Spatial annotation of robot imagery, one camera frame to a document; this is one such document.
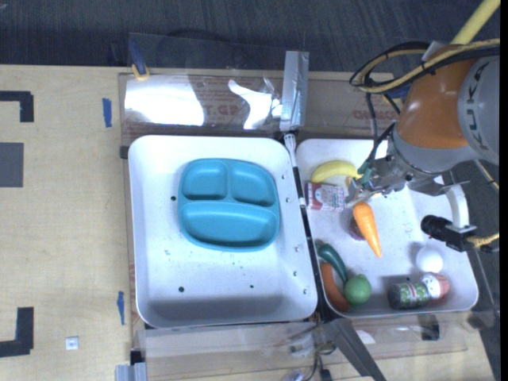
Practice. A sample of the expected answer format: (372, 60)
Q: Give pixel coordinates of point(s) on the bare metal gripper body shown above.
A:
(387, 175)

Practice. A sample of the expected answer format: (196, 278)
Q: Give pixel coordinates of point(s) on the red and white carton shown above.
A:
(323, 197)

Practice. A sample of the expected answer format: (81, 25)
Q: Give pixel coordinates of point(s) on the dark green pepper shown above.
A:
(335, 258)

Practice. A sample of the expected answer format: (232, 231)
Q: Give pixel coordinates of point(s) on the purple round toy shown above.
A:
(354, 230)

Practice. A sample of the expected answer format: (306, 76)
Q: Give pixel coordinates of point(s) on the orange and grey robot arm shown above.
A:
(432, 113)

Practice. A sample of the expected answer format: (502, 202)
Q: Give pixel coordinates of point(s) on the green can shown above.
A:
(408, 295)

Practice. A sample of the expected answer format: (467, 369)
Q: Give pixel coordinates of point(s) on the green apple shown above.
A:
(357, 290)

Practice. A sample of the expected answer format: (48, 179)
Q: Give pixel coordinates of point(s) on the pink and white small bottle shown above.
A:
(436, 285)

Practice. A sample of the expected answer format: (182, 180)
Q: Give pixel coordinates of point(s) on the white ball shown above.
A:
(429, 259)

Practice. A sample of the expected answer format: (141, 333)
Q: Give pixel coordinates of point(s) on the blue divided plate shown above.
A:
(228, 220)

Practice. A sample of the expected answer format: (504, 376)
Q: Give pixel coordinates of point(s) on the orange sausage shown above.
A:
(332, 288)

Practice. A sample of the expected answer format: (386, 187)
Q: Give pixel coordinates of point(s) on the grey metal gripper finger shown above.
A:
(351, 191)
(366, 195)

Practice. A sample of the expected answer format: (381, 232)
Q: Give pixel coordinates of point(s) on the black cylinder on white bracket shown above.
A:
(440, 226)

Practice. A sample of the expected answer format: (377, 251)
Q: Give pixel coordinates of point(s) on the orange carrot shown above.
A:
(367, 222)

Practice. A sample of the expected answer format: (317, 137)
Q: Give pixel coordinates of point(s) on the white plastic tray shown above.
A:
(222, 284)
(401, 228)

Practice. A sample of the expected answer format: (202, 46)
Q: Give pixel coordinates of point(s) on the yellow banana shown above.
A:
(333, 170)

